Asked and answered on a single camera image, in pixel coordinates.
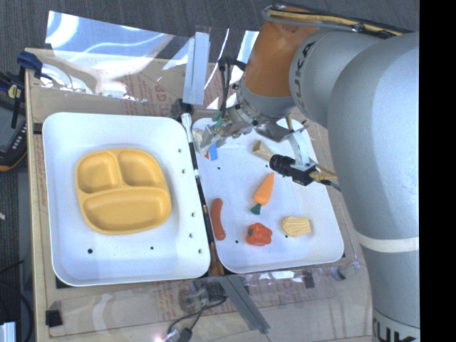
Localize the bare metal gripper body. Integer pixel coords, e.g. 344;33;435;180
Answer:
204;105;264;148

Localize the white blue and red packet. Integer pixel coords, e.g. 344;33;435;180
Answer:
192;126;219;162

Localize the tan wedge toy food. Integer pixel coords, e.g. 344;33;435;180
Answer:
252;140;275;162

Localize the thin black and white rod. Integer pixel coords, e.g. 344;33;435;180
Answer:
180;112;225;276

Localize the orange carrot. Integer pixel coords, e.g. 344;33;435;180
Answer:
249;171;276;216

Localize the orange-red sausage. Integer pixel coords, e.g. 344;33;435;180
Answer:
209;197;227;242

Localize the red bell pepper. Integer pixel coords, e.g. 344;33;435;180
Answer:
244;222;274;247

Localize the pale yellow ridged toy food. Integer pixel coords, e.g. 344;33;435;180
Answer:
281;216;312;238

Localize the yellow divided plate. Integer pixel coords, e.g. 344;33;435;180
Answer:
74;147;172;236

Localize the white plastic tray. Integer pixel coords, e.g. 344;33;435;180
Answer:
41;111;212;287
191;116;346;274

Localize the brown cardboard board red print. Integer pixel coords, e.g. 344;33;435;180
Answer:
24;48;373;338

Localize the black block with thin wires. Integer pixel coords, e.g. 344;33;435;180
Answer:
170;98;195;120
203;280;228;301

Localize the black cylinder on white bracket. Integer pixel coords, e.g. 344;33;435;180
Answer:
269;129;318;187

